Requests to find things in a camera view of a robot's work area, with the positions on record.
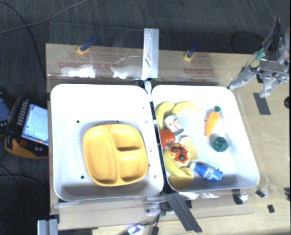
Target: dark green toy vegetable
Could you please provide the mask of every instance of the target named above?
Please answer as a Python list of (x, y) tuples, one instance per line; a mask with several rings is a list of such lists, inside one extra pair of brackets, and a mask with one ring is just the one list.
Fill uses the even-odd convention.
[(228, 148), (228, 142), (223, 137), (216, 138), (213, 141), (213, 148), (218, 152), (225, 151)]

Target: dark gray floor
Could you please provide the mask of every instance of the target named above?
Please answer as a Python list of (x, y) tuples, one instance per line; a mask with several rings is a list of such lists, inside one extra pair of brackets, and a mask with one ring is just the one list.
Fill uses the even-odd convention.
[[(130, 29), (158, 28), (160, 49), (188, 50), (195, 40), (201, 52), (253, 53), (280, 18), (281, 32), (290, 25), (290, 0), (89, 0), (46, 21), (83, 0), (0, 0), (0, 88), (14, 101), (28, 94), (45, 99), (45, 44), (77, 43), (70, 30), (50, 23), (92, 24)], [(29, 160), (4, 150), (0, 138), (0, 165), (48, 187), (47, 160)], [(36, 234), (36, 221), (47, 218), (48, 195), (28, 180), (0, 178), (0, 235)]]

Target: blue soda can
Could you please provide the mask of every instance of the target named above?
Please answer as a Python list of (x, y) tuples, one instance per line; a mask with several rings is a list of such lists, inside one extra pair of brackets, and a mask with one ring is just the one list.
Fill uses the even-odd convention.
[(213, 167), (207, 165), (198, 165), (196, 163), (190, 164), (190, 169), (197, 171), (197, 173), (210, 181), (217, 182), (223, 177), (223, 172), (214, 169)]

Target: table surface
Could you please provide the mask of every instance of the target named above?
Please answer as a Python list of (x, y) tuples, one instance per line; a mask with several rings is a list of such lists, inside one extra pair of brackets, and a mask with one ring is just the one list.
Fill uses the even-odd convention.
[[(47, 72), (55, 66), (70, 50), (68, 45), (46, 45)], [(240, 71), (241, 67), (250, 58), (244, 54), (207, 54), (208, 69), (225, 71), (224, 83), (231, 81)], [(159, 51), (160, 63), (164, 67), (178, 67), (184, 71), (186, 66), (183, 61), (183, 53), (180, 51)], [(55, 76), (47, 77), (47, 92), (64, 80)], [(253, 94), (259, 93), (263, 88), (262, 83), (253, 80), (245, 87), (235, 89), (233, 92), (239, 103), (239, 109), (243, 116), (246, 131), (253, 149), (255, 159), (263, 175), (263, 181), (267, 184), (268, 196), (260, 197), (257, 194), (250, 195), (246, 204), (231, 205), (216, 204), (215, 202), (197, 202), (192, 211), (198, 224), (205, 235), (233, 235), (233, 234), (290, 234), (291, 233), (291, 206), (284, 188), (290, 187), (290, 132), (289, 109), (284, 107), (284, 99), (289, 96), (289, 82), (279, 86), (266, 97), (266, 103), (270, 115), (262, 115), (258, 111)], [(53, 151), (50, 148), (50, 202), (51, 206), (58, 203), (58, 197), (53, 189)], [(136, 220), (144, 219), (143, 208), (131, 207), (128, 210), (127, 221), (123, 221), (124, 209), (96, 210), (92, 204), (80, 205), (75, 209), (59, 210), (59, 230), (71, 230), (81, 228), (93, 228), (94, 235), (118, 235), (125, 232)], [(195, 234), (186, 232), (175, 215), (162, 216), (158, 222), (160, 235)], [(152, 226), (138, 234), (150, 234)]]

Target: carrot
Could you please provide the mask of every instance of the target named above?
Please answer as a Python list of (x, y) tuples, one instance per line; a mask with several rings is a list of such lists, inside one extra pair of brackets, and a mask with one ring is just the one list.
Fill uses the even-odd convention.
[(212, 133), (213, 129), (215, 128), (215, 125), (217, 124), (219, 118), (220, 118), (220, 107), (215, 106), (214, 111), (209, 114), (207, 122), (206, 122), (206, 128), (205, 128), (205, 136), (209, 137), (209, 135)]

